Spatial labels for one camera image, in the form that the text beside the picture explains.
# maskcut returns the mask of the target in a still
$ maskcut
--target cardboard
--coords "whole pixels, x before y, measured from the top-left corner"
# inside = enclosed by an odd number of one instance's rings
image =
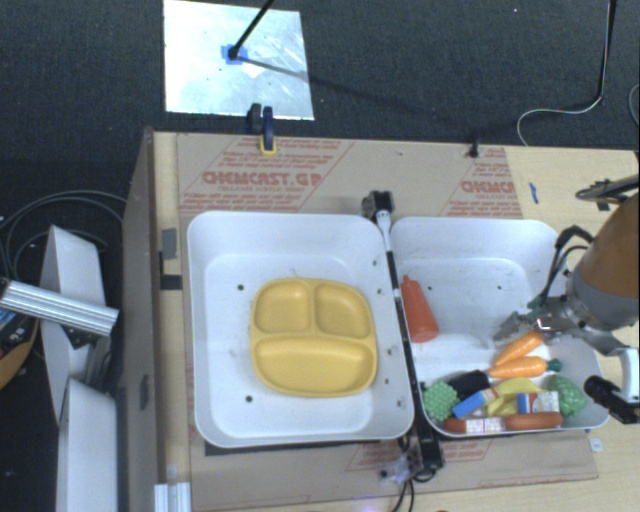
[[[198,212],[217,208],[357,213],[361,199],[377,189],[393,192],[394,218],[524,216],[543,220],[560,230],[576,222],[578,211],[584,214],[581,218],[588,220],[586,227],[595,232],[607,215],[598,212],[593,204],[575,200],[575,191],[595,181],[595,174],[599,176],[597,179],[613,180],[633,172],[628,172],[633,166],[633,154],[626,152],[569,151],[564,158],[563,150],[545,153],[529,148],[482,147],[480,157],[472,159],[467,146],[456,144],[282,137],[278,139],[279,154],[268,158],[259,155],[254,137],[196,134],[149,137],[155,141],[156,161],[156,166],[149,169],[155,180],[151,193],[163,198],[155,201],[157,210],[149,221],[157,223],[151,228],[156,246],[152,244],[149,250],[152,256],[156,255],[161,249],[157,245],[159,235],[163,230],[175,229],[179,248],[175,259],[164,262],[164,273],[181,275],[183,284],[182,291],[153,292],[154,307],[160,308],[154,316],[171,317],[173,323],[170,332],[163,332],[163,324],[154,334],[155,357],[161,359],[156,368],[163,369],[163,377],[171,379],[162,382],[156,373],[154,381],[154,389],[160,393],[155,402],[162,400],[156,428],[161,425],[168,434],[157,438],[158,481],[191,481],[193,509],[201,512],[283,508],[296,503],[349,499],[362,499],[364,504],[371,496],[395,496],[397,486],[381,482],[379,470],[396,459],[399,450],[394,441],[251,451],[205,446],[193,424],[190,327],[188,316],[181,314],[189,311],[184,288],[184,232]],[[558,155],[563,169],[555,169],[556,176],[558,172],[571,172],[571,180],[547,179],[545,167],[550,167]],[[537,202],[530,183],[536,188]],[[169,201],[167,207],[162,203],[165,199]],[[184,336],[180,336],[176,325],[184,325]],[[637,327],[635,331],[627,331],[622,333],[622,339],[631,343]],[[603,370],[611,380],[619,377],[615,361],[605,362]],[[139,426],[130,422],[130,431],[136,429]],[[132,441],[140,442],[139,434],[130,432],[130,448]],[[142,457],[140,447],[134,449]],[[430,484],[418,486],[417,493],[597,477],[588,438],[583,432],[447,442],[443,449],[445,468]],[[145,464],[150,458],[147,454]],[[129,462],[134,466],[141,464],[131,455]],[[140,479],[133,485],[136,487],[130,489],[130,495],[147,492]],[[460,503],[468,503],[469,499],[473,502],[468,494],[462,495],[467,498],[460,498]]]

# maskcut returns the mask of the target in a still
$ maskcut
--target metal rod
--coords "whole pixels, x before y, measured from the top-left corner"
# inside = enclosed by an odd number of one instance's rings
[[[231,60],[238,59],[238,53],[240,52],[240,48],[242,48],[242,45],[247,40],[247,38],[251,35],[251,32],[253,32],[253,29],[255,29],[258,26],[258,23],[260,23],[260,20],[262,19],[262,17],[267,13],[269,8],[275,1],[276,0],[266,1],[266,3],[262,6],[262,9],[260,9],[260,12],[256,15],[256,17],[253,19],[251,24],[247,27],[247,30],[245,30],[244,34],[240,36],[240,39],[238,39],[238,42],[234,44],[231,48],[229,48],[229,58]]]

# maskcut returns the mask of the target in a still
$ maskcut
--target toy carrot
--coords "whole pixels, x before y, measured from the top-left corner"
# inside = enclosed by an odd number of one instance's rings
[[[546,371],[559,372],[562,363],[552,359],[548,363],[538,356],[524,356],[508,363],[491,368],[487,373],[494,379],[512,379],[514,377],[538,377]]]
[[[500,366],[501,364],[526,356],[529,352],[542,345],[543,341],[544,338],[541,333],[529,331],[521,338],[509,343],[507,348],[500,353],[493,365]]]

